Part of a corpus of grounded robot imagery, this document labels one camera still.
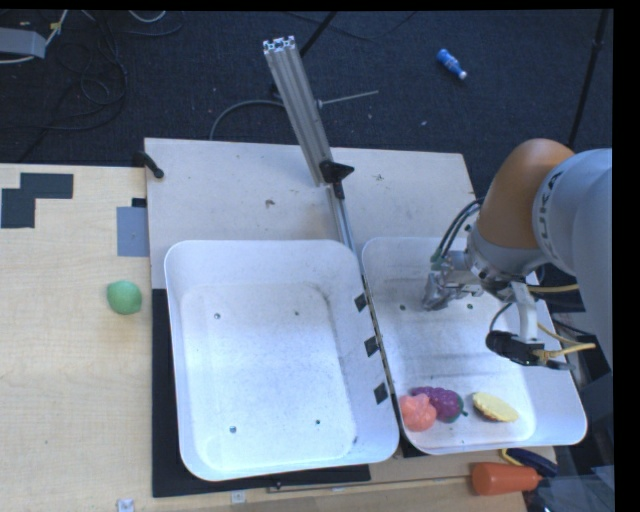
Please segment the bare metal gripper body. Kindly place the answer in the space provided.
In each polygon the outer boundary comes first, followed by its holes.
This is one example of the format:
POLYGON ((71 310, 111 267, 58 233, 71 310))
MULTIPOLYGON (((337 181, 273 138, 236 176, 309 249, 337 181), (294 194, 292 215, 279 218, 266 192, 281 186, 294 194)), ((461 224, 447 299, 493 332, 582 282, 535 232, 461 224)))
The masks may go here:
POLYGON ((454 250, 446 256, 439 256, 432 264, 432 272, 441 275, 443 289, 446 287, 463 287, 468 296, 477 297, 484 290, 480 279, 472 272, 468 256, 464 251, 454 250))

